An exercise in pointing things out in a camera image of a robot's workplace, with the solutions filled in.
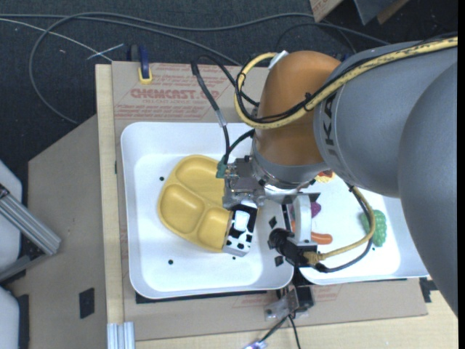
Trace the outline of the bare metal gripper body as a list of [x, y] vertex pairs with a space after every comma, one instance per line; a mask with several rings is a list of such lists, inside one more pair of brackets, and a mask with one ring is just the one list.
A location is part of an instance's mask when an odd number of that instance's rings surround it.
[[274, 164], [259, 157], [236, 159], [225, 172], [222, 204], [232, 209], [239, 204], [261, 207], [266, 200], [290, 204], [316, 182], [319, 166]]

